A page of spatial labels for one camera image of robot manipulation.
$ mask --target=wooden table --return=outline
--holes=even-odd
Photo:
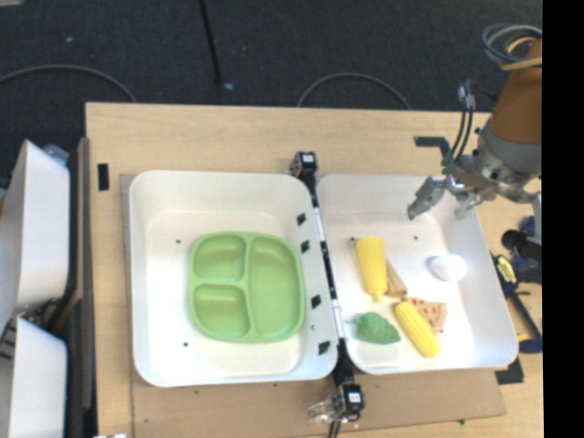
[[[486,113],[475,115],[483,126]],[[155,388],[132,365],[120,178],[151,169],[283,172],[298,151],[318,156],[318,174],[440,174],[440,152],[414,136],[456,135],[456,112],[89,103],[90,261],[100,434],[323,436],[307,406],[333,392],[331,379],[278,384]],[[477,208],[496,254],[505,230],[531,215],[502,198]],[[541,322],[540,286],[525,298]],[[517,332],[525,332],[512,312]],[[522,383],[499,387],[489,369],[374,377],[359,375],[368,405],[341,432],[355,438],[543,436],[543,356],[520,354]],[[459,421],[467,420],[464,425]]]

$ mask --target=green divided plate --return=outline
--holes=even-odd
[[[205,235],[191,251],[189,299],[196,325],[212,338],[235,342],[289,338],[305,315],[297,252],[273,235]]]

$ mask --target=dark background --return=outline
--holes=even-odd
[[[375,77],[415,110],[459,110],[471,78],[498,92],[506,74],[485,55],[495,23],[543,29],[543,0],[205,0],[223,82],[215,72],[200,0],[26,0],[0,6],[0,178],[24,138],[73,151],[86,101],[295,106],[339,72]],[[490,110],[488,98],[477,98]],[[363,78],[335,78],[303,106],[402,110]]]

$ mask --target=white egg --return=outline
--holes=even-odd
[[[430,269],[443,281],[461,280],[466,275],[466,262],[455,254],[438,255],[430,260]]]

